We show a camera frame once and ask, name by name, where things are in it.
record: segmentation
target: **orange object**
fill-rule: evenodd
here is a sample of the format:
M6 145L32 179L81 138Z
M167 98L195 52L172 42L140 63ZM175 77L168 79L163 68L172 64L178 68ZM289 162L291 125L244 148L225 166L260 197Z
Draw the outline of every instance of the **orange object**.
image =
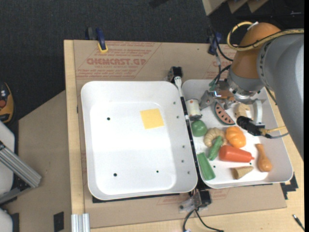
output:
M261 172L269 172L272 170L272 164L270 160L267 158L265 151L264 151L264 146L262 144L256 144L255 145L257 150L259 151L259 160L257 162L257 165L260 169Z
M246 136L238 126L228 127L225 131L225 137L236 148L241 148L246 145Z
M254 160L254 157L248 151L224 145L219 150L219 159L223 161L250 162Z
M270 23L261 22L247 30L240 46L253 44L271 34L279 32L280 29ZM247 51L237 51L231 66L233 72L242 78L259 79L256 70L256 59L262 45Z

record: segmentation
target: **toy watermelon slice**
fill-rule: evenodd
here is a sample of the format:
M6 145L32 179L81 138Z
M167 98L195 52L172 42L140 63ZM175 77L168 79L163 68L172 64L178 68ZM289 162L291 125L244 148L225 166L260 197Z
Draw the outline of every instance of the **toy watermelon slice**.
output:
M216 102L214 105L214 112L218 119L225 125L235 125L235 121L227 114L225 109Z

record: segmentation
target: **orange squash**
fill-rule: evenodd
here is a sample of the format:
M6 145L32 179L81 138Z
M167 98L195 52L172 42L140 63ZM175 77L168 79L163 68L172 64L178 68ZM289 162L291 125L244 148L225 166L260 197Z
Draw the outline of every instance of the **orange squash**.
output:
M225 132L225 138L236 148L241 148L246 145L246 136L238 126L228 127Z

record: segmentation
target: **small container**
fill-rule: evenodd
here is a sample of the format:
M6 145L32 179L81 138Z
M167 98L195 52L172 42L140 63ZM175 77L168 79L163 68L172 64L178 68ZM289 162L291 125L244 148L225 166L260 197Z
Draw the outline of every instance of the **small container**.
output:
M248 151L224 145L219 150L219 159L223 161L250 162L254 160L254 157Z
M197 99L190 99L185 102L188 110L189 119L191 121L199 120L202 118L201 110Z

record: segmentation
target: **black carpet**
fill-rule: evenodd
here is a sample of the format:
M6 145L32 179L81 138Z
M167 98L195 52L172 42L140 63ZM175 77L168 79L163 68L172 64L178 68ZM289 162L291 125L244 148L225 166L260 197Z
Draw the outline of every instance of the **black carpet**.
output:
M202 0L0 0L0 81L20 119L65 90L64 39L85 39L101 27L106 40L206 43L207 28L224 36L243 21L304 28L304 0L269 0L255 13L227 3L207 16Z

